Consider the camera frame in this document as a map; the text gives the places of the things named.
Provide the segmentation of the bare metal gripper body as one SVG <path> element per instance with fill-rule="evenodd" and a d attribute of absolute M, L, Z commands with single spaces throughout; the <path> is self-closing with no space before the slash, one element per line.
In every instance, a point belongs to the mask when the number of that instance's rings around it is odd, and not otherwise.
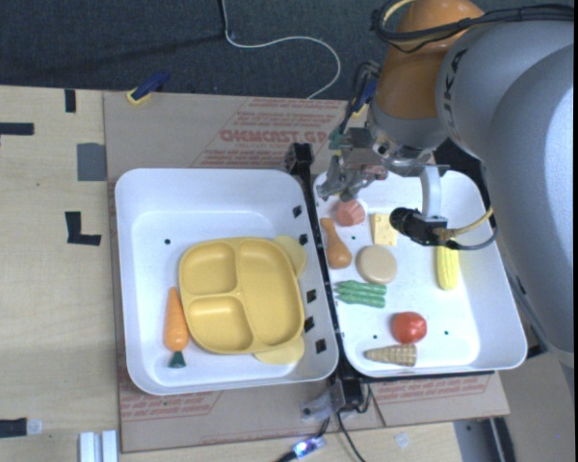
<path fill-rule="evenodd" d="M 364 127 L 349 128 L 340 147 L 342 168 L 376 180 L 385 179 L 389 172 L 406 173 L 415 164 L 415 150 Z"/>

